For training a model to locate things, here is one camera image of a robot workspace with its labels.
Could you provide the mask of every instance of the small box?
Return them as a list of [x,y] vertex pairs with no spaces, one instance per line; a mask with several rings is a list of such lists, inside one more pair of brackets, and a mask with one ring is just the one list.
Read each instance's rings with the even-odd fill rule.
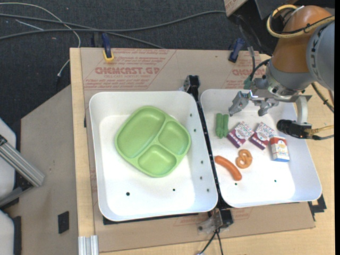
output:
[[289,153],[287,147],[287,141],[280,136],[272,136],[270,138],[271,153],[273,160],[277,162],[289,162]]
[[233,130],[229,132],[227,138],[237,148],[243,145],[249,137],[254,134],[254,131],[243,121],[239,123]]
[[255,133],[250,137],[250,141],[264,150],[269,144],[269,137],[274,135],[274,130],[267,126],[264,122],[261,122],[255,130]]

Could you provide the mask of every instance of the wire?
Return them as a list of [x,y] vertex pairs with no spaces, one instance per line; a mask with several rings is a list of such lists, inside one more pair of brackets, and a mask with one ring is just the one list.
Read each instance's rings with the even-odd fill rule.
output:
[[[65,31],[69,32],[71,30],[70,29],[45,29],[45,30],[25,31],[25,32],[20,32],[20,33],[16,33],[16,34],[2,36],[2,37],[0,37],[0,40],[15,38],[15,37],[19,37],[19,36],[25,36],[25,35],[31,35],[31,34],[37,34],[37,33],[65,32]],[[103,32],[103,31],[107,31],[107,30],[101,30],[101,29],[81,29],[81,28],[78,29],[77,28],[77,29],[72,29],[72,31],[78,31],[78,32]],[[126,36],[126,35],[122,35],[122,34],[118,34],[118,33],[113,33],[113,32],[108,32],[108,34],[115,35],[115,36],[122,37],[122,38],[126,38],[126,39],[131,39],[131,40],[134,40],[134,41],[141,42],[143,44],[147,44],[147,45],[150,45],[150,46],[154,46],[154,47],[157,47],[157,48],[164,49],[164,47],[162,47],[162,46],[155,45],[155,44],[153,44],[151,42],[140,40],[140,39],[133,38],[133,37],[130,37],[130,36]]]
[[244,80],[244,82],[243,82],[243,84],[244,84],[243,88],[244,88],[245,90],[250,89],[251,82],[252,82],[252,80],[253,80],[253,78],[254,78],[254,75],[255,75],[256,71],[257,71],[261,66],[267,65],[269,61],[270,61],[270,59],[266,59],[266,60],[260,62],[255,68],[253,68],[253,70],[251,71],[251,73],[248,75],[248,77],[247,77],[247,78]]
[[243,18],[242,18],[240,15],[237,15],[237,21],[236,21],[236,23],[238,24],[239,30],[240,30],[240,32],[241,32],[242,36],[244,37],[244,40],[245,40],[245,42],[246,42],[246,44],[247,44],[247,49],[248,49],[248,51],[249,51],[249,54],[250,54],[251,60],[252,60],[252,72],[254,72],[254,70],[255,70],[255,54],[254,54],[254,49],[253,49],[253,47],[250,45],[250,43],[249,43],[249,41],[248,41],[248,38],[247,38],[247,36],[245,35],[244,30],[243,30],[243,27],[242,27],[242,25],[241,25],[241,23],[240,23],[240,20],[242,20],[242,19],[243,19]]
[[[114,36],[117,36],[117,37],[131,39],[131,40],[143,43],[143,44],[150,45],[152,47],[156,47],[156,48],[160,48],[160,49],[165,49],[164,47],[159,46],[159,45],[155,45],[155,44],[153,44],[151,42],[147,42],[147,41],[140,40],[140,39],[137,39],[137,38],[133,38],[133,37],[129,37],[129,36],[113,33],[113,31],[116,31],[116,32],[132,32],[132,31],[147,30],[147,29],[158,28],[158,27],[162,27],[162,26],[168,26],[168,25],[173,24],[173,23],[182,22],[184,20],[188,20],[188,19],[195,18],[195,17],[202,16],[202,15],[206,15],[206,14],[213,14],[213,13],[224,13],[225,14],[226,12],[225,11],[218,11],[218,10],[216,10],[216,11],[205,11],[205,12],[197,13],[197,14],[194,14],[194,15],[190,15],[190,16],[187,16],[187,17],[184,17],[184,18],[180,18],[180,19],[176,19],[174,21],[170,21],[170,22],[166,22],[166,23],[150,25],[150,26],[141,27],[141,28],[132,28],[132,29],[96,29],[96,28],[87,27],[85,25],[79,25],[79,24],[75,24],[75,23],[60,22],[60,21],[58,22],[58,21],[55,21],[55,20],[34,18],[34,17],[28,17],[28,16],[20,16],[20,15],[13,15],[13,14],[3,14],[3,13],[0,13],[0,16],[8,17],[8,18],[35,20],[35,21],[42,21],[42,22],[63,23],[63,24],[66,24],[68,26],[84,28],[84,29],[72,29],[73,31],[79,31],[79,32],[107,32],[108,34],[111,34],[111,35],[114,35]],[[41,31],[41,32],[60,32],[60,31],[68,31],[68,30],[49,29],[49,30],[44,30],[44,31]],[[38,33],[38,31],[28,31],[28,32],[22,32],[22,33],[2,36],[2,37],[0,37],[0,40],[9,39],[9,38],[13,38],[13,37],[24,36],[24,35],[29,35],[29,34],[33,34],[33,33]]]
[[273,19],[273,17],[278,14],[279,12],[281,12],[282,10],[284,9],[294,9],[294,10],[297,10],[297,9],[300,9],[302,7],[297,7],[297,6],[294,6],[294,5],[283,5],[283,6],[280,6],[278,7],[277,9],[275,9],[271,15],[269,16],[269,18],[267,19],[267,30],[268,32],[276,37],[276,38],[293,38],[293,37],[296,37],[296,36],[300,36],[300,35],[303,35],[305,33],[308,33],[309,31],[311,31],[312,29],[314,28],[317,28],[325,23],[328,23],[330,21],[334,21],[335,20],[335,16],[332,15],[332,16],[329,16],[329,17],[326,17],[326,18],[323,18],[313,24],[308,24],[307,26],[303,27],[303,28],[299,28],[299,29],[296,29],[294,31],[284,31],[284,32],[278,32],[278,31],[274,31],[272,28],[271,28],[271,21]]
[[325,136],[325,137],[320,137],[320,136],[317,136],[317,135],[312,136],[313,140],[326,140],[326,139],[330,139],[330,138],[334,138],[334,134],[330,135],[330,136]]
[[208,248],[208,246],[210,245],[210,243],[213,241],[215,235],[216,235],[216,231],[214,231],[214,234],[212,235],[212,237],[210,238],[210,240],[208,241],[208,243],[206,244],[206,246],[202,249],[201,252],[198,253],[198,255],[203,254],[203,252],[205,252],[205,250]]
[[285,25],[287,24],[287,22],[289,21],[289,19],[290,19],[291,16],[292,16],[291,13],[294,12],[294,10],[295,10],[295,9],[293,9],[293,8],[289,8],[289,9],[287,10],[287,12],[286,12],[283,16],[281,16],[283,26],[285,26]]
[[261,43],[259,37],[257,36],[256,32],[253,30],[252,26],[249,25],[249,23],[243,18],[242,15],[237,15],[236,18],[237,18],[236,19],[236,23],[239,25],[239,29],[241,30],[242,36],[245,39],[247,39],[247,37],[245,36],[244,30],[243,30],[239,20],[241,20],[248,27],[248,29],[250,30],[251,34],[255,37],[256,43],[260,47],[261,51],[266,53],[268,56],[270,56],[269,52],[267,52],[265,50],[265,48],[262,46],[262,43]]
[[[31,6],[31,7],[36,7],[38,9],[41,9],[45,12],[47,12],[48,14],[50,14],[51,16],[53,16],[55,19],[57,19],[60,23],[62,23],[65,27],[67,27],[68,29],[71,29],[65,22],[63,22],[59,17],[57,17],[55,14],[53,14],[51,11],[47,10],[46,8],[44,7],[41,7],[41,6],[38,6],[38,5],[33,5],[33,4],[28,4],[28,3],[20,3],[20,2],[4,2],[4,3],[0,3],[0,5],[23,5],[23,6]],[[27,23],[23,23],[23,22],[20,22],[19,20],[16,20],[18,21],[19,23],[22,23],[24,25],[27,25],[27,26],[30,26],[30,27],[33,27],[35,29],[38,29],[40,30],[41,28],[37,28],[35,27],[34,25],[30,25],[30,24],[27,24]],[[81,39],[79,37],[79,35],[75,32],[75,31],[72,31],[75,36],[77,37],[78,39],[78,48],[80,48],[81,46]],[[61,77],[61,73],[62,71],[64,70],[64,68],[67,66],[67,64],[70,62],[70,60],[68,59],[64,65],[62,66],[62,68],[59,70],[59,72],[57,73],[57,78],[60,78]]]
[[311,132],[311,134],[315,134],[315,133],[319,133],[320,131],[330,130],[330,129],[333,129],[333,128],[334,128],[334,125],[328,125],[328,126],[320,127],[318,129],[312,129],[310,132]]
[[[194,15],[189,15],[187,17],[176,19],[174,21],[169,21],[169,22],[165,22],[165,23],[150,25],[150,26],[147,26],[147,27],[127,28],[127,29],[101,29],[101,31],[107,31],[107,32],[109,32],[109,31],[112,31],[112,32],[135,32],[135,31],[141,31],[141,30],[148,30],[148,29],[168,26],[170,24],[174,24],[174,23],[182,22],[182,21],[185,21],[185,20],[188,20],[188,19],[196,18],[196,17],[202,16],[202,15],[214,14],[214,13],[224,13],[224,14],[226,14],[225,11],[219,11],[219,10],[204,11],[204,12],[200,12],[200,13],[197,13],[197,14],[194,14]],[[42,18],[35,18],[35,17],[21,16],[21,15],[13,15],[13,14],[0,13],[0,16],[8,17],[8,18],[35,20],[35,21],[41,21],[41,22],[61,23],[61,22],[58,22],[58,21],[55,21],[55,20],[50,20],[50,19],[42,19]],[[79,28],[86,28],[86,29],[96,29],[96,28],[92,28],[92,27],[87,27],[85,25],[80,25],[80,24],[75,24],[75,23],[70,23],[70,22],[62,22],[62,23],[67,24],[68,26],[72,26],[72,27],[79,27]]]
[[321,93],[321,91],[318,89],[318,87],[316,86],[315,82],[312,83],[312,87],[314,89],[314,91],[317,93],[317,95],[321,98],[321,100],[324,102],[324,105],[326,105],[331,112],[334,113],[334,106],[332,106],[328,99],[326,99],[323,94]]
[[219,249],[221,250],[221,255],[223,255],[222,242],[221,242],[221,238],[219,237],[219,229],[217,230],[216,234],[217,234],[217,238],[218,238]]
[[214,230],[214,234],[212,235],[212,237],[210,238],[210,240],[208,241],[208,243],[206,244],[206,246],[202,249],[201,252],[198,253],[198,255],[203,254],[203,252],[205,252],[205,250],[208,248],[208,246],[211,244],[211,242],[213,241],[215,235],[217,235],[218,238],[218,243],[219,243],[219,248],[221,251],[221,255],[223,255],[223,248],[222,248],[222,242],[221,242],[221,238],[219,237],[219,228]]

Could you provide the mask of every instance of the blue clamp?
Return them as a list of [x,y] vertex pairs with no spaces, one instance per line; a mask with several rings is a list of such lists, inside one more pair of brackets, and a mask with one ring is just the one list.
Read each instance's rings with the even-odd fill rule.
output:
[[245,41],[242,38],[238,38],[236,43],[234,44],[233,51],[230,53],[229,61],[236,62],[237,57],[239,56],[239,51],[242,49]]
[[103,40],[103,55],[104,55],[104,59],[106,62],[112,62],[114,59],[112,50],[111,50],[111,46],[110,46],[110,40],[108,38],[107,33],[103,33],[101,34],[101,38]]

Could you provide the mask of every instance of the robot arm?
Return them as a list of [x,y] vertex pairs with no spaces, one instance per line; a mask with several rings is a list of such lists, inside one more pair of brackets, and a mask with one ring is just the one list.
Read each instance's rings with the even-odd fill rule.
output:
[[[284,10],[293,10],[283,32],[271,28],[271,20]],[[297,121],[280,120],[279,130],[297,138],[307,138],[307,101],[304,89],[318,82],[334,91],[335,17],[318,6],[285,5],[273,11],[267,21],[268,32],[278,37],[272,57],[266,62],[266,75],[251,80],[249,93],[239,92],[229,108],[229,114],[240,112],[249,101],[260,106],[259,116],[280,101],[297,104]]]

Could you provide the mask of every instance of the white cable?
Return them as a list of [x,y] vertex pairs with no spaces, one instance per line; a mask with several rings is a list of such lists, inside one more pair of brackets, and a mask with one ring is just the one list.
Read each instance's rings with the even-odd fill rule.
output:
[[25,22],[19,21],[18,19],[15,19],[15,20],[16,20],[16,22],[18,22],[18,23],[20,23],[20,24],[24,24],[25,26],[32,27],[32,28],[35,28],[35,29],[38,29],[38,30],[43,31],[42,28],[36,27],[35,25],[31,25],[31,24],[29,24],[29,23],[25,23]]
[[[44,7],[38,6],[38,5],[33,5],[33,4],[28,4],[28,3],[20,3],[20,2],[4,2],[4,3],[0,3],[0,5],[23,5],[23,6],[33,6],[33,7],[37,7],[38,9],[41,9],[43,11],[46,11],[48,14],[52,15],[55,19],[57,19],[59,22],[63,23],[63,21],[57,17],[56,15],[54,15],[51,11],[45,9]],[[70,28],[67,24],[63,23],[64,26],[66,26],[67,28],[69,28],[70,30],[72,30],[72,28]],[[81,45],[81,40],[79,35],[73,30],[72,31],[76,37],[78,38],[78,48],[80,48]],[[62,71],[64,70],[64,68],[66,67],[66,65],[70,62],[70,60],[67,60],[65,62],[65,64],[63,65],[63,67],[60,69],[60,71],[58,72],[57,76],[60,77]]]

